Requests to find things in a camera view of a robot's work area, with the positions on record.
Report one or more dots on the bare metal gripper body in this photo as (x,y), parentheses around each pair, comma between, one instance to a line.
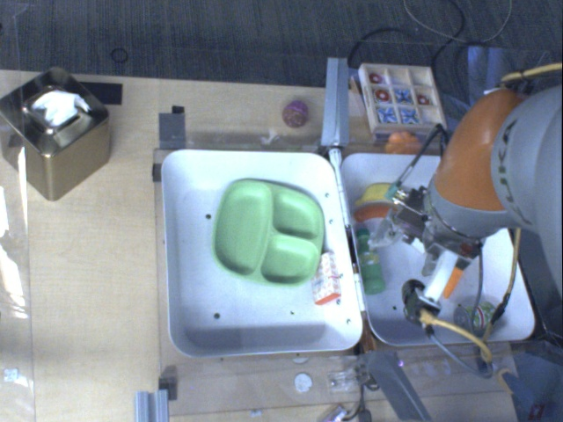
(413,211)

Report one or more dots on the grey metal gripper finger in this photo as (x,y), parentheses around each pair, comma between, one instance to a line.
(405,237)
(381,235)

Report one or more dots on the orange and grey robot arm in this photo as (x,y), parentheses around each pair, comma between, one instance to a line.
(475,165)

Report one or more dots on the orange round toy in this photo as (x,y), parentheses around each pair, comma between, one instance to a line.
(369,213)

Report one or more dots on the green plastic bottle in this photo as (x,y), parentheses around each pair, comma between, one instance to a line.
(370,266)

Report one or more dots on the yellow round toy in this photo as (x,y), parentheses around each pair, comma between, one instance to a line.
(373,194)

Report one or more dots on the orange carrot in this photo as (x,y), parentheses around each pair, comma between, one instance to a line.
(453,281)

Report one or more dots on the orange toy fruit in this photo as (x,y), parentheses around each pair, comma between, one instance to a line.
(400,143)

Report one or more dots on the orange and white carton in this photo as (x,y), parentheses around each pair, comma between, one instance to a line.
(326,279)

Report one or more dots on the white plastic tray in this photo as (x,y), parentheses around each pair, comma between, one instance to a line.
(246,315)
(396,323)

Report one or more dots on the green and red can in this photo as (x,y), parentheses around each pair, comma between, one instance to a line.
(481,315)

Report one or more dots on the wooden tic-tac-toe box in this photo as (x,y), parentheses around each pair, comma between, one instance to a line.
(402,101)

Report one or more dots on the green divided plate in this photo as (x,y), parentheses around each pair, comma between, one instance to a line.
(246,231)

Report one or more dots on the gold tissue box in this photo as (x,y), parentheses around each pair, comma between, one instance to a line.
(57,147)

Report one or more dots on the black cylinder on white bracket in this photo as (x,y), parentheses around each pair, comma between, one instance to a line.
(415,299)

